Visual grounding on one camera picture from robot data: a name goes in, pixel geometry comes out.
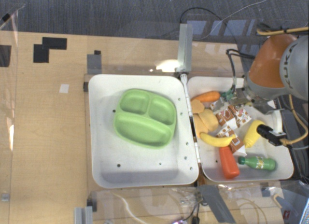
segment yellow bottle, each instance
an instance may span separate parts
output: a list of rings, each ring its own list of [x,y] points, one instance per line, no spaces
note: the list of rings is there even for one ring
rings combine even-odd
[[[264,125],[264,123],[260,120],[254,120],[250,125],[247,134],[245,135],[245,138],[243,140],[246,148],[251,148],[260,138],[261,135],[256,131],[259,125]]]

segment wooden surface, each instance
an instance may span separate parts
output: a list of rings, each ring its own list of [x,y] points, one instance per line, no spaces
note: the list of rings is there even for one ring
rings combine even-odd
[[[33,63],[33,45],[41,44],[43,36],[67,38],[67,50],[50,50],[49,63]],[[209,50],[211,53],[205,52],[207,46],[213,48]],[[231,45],[196,43],[193,48],[194,68],[206,69],[209,75],[231,75],[229,61],[224,53],[227,46]],[[87,54],[93,54],[94,50],[102,51],[103,71],[146,72],[158,60],[177,58],[178,43],[19,33],[9,224],[72,224],[74,208],[86,205],[88,185],[83,82],[87,73]],[[236,61],[236,66],[237,72],[241,74],[239,61]],[[68,93],[59,92],[62,84],[69,84]],[[126,199],[134,199],[131,201],[133,212],[142,203],[134,194],[129,194]],[[154,202],[160,205],[160,201],[161,198],[157,198]],[[280,223],[279,208],[273,203],[261,204],[268,223]],[[128,219],[115,219],[114,223],[170,223],[180,216],[178,209],[166,213],[164,217],[160,214],[151,217],[151,213],[146,210],[132,213],[138,214],[138,219],[142,220],[139,221],[128,215],[123,199],[119,205],[123,206]],[[245,219],[250,223],[250,219],[244,219],[243,215],[248,216],[251,212],[253,216],[256,214],[249,205],[244,205],[241,210],[232,210],[239,223],[246,223]],[[203,220],[201,223],[206,220],[208,223],[216,223],[207,207],[201,209],[200,216]],[[260,223],[263,223],[261,213],[259,218]]]

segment bottle cap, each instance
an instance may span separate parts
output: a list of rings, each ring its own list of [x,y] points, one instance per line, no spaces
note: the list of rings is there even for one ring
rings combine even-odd
[[[238,163],[241,164],[241,165],[244,165],[245,164],[245,160],[246,160],[245,157],[239,157],[238,158]]]

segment bottle label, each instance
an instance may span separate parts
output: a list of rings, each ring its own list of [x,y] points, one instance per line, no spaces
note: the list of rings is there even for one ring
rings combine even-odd
[[[263,167],[264,167],[264,162],[263,162],[263,158],[261,158],[261,157],[256,157],[256,159],[257,159],[257,162],[256,162],[256,169],[263,169]]]

